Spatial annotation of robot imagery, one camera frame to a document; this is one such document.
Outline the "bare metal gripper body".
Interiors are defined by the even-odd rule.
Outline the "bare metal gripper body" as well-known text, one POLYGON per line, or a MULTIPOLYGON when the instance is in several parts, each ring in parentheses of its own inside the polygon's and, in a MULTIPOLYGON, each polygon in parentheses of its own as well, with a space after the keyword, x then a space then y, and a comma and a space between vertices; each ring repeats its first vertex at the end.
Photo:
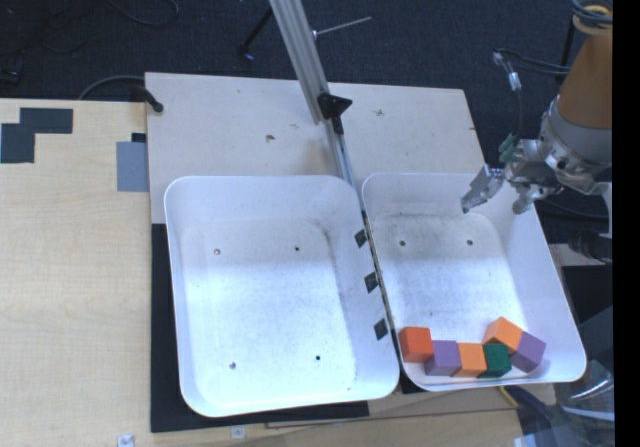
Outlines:
POLYGON ((596 178, 610 166, 610 161, 598 161, 556 139, 524 139, 506 163, 504 175, 507 182, 520 188, 565 187, 595 195, 603 189, 596 178))

